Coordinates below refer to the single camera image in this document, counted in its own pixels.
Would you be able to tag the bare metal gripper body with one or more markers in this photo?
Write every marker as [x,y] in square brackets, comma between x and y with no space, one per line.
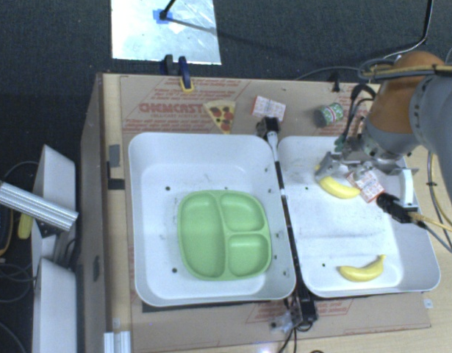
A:
[361,152]

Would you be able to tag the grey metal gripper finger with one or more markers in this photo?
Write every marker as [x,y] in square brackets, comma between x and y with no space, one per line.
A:
[355,168]
[326,164]

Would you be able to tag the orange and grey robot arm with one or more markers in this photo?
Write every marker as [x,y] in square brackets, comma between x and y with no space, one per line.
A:
[429,105]

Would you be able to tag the yellow banana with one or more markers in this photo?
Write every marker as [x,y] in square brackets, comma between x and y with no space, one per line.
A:
[337,188]
[361,272]

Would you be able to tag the green and white can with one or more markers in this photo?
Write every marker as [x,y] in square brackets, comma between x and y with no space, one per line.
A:
[330,114]

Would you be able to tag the thin black and white rod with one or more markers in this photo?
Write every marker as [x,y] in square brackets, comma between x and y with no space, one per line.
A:
[284,197]

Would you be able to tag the white plastic tray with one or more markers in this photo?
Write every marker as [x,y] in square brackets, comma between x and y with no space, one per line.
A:
[156,212]
[343,234]

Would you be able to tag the toy pizza slice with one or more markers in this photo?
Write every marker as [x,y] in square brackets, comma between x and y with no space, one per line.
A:
[222,114]

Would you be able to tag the green divided plate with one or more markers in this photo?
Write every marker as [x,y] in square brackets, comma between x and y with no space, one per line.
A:
[200,234]

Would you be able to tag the brown cardboard board, red print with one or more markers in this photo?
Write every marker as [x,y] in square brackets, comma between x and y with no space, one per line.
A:
[196,94]

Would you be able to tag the black cylinder on white bracket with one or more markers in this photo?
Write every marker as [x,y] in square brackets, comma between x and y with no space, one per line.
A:
[390,203]

